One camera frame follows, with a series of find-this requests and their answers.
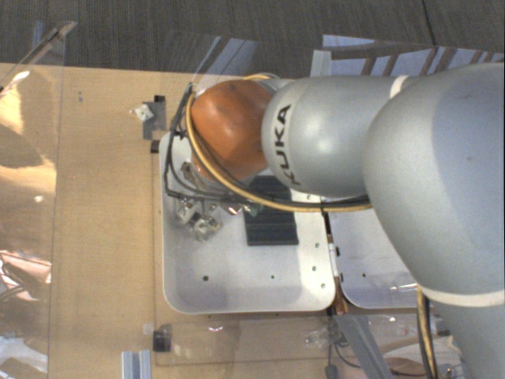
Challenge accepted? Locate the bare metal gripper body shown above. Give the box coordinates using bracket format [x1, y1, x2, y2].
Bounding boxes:
[179, 161, 253, 217]

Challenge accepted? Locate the white plastic tray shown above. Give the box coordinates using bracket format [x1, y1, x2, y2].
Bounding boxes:
[327, 206, 435, 310]
[159, 129, 337, 316]

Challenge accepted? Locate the black cylinder on white bracket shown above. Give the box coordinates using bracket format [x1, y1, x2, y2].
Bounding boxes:
[243, 174, 300, 247]

